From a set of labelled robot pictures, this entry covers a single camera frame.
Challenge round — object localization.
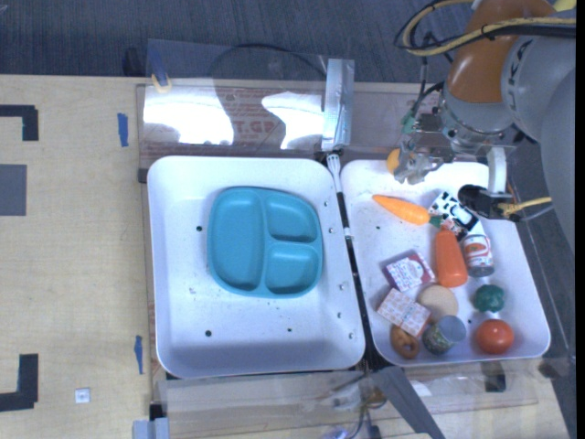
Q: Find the black and white carton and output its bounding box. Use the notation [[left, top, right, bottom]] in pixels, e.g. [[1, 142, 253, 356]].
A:
[[427, 190, 481, 238]]

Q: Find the orange carrot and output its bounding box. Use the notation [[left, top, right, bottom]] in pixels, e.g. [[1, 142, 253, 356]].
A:
[[371, 193, 444, 229]]

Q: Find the green can grey lid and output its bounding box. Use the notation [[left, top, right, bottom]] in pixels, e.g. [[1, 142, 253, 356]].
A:
[[420, 314, 468, 357]]

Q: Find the red tomato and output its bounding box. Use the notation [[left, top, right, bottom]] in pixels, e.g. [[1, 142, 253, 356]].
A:
[[474, 318, 516, 356]]

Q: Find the black cylinder on white bracket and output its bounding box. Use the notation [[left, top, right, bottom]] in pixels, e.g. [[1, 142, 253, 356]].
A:
[[457, 146, 516, 221]]

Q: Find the brown doughnut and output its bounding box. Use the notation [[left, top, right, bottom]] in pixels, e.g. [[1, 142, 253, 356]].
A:
[[388, 324, 421, 361]]

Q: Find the blue divided plate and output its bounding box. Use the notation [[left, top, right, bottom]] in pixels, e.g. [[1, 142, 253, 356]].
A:
[[206, 186, 325, 299]]

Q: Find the red and white packet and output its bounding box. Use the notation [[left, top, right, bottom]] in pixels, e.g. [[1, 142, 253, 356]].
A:
[[382, 250, 437, 294]]

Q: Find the orange bottle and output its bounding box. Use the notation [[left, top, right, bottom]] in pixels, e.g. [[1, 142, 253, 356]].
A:
[[433, 225, 470, 289]]

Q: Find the white plastic tray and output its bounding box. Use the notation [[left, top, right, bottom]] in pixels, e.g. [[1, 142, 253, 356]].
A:
[[339, 158, 552, 368], [145, 155, 367, 380]]

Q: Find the green broccoli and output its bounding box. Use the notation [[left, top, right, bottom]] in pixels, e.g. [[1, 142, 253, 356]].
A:
[[472, 284, 506, 315]]

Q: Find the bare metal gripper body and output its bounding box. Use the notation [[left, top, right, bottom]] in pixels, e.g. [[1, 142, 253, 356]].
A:
[[400, 111, 489, 162]]

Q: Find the white can red label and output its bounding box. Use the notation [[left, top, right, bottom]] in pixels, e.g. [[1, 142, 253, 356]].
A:
[[461, 233, 496, 279]]

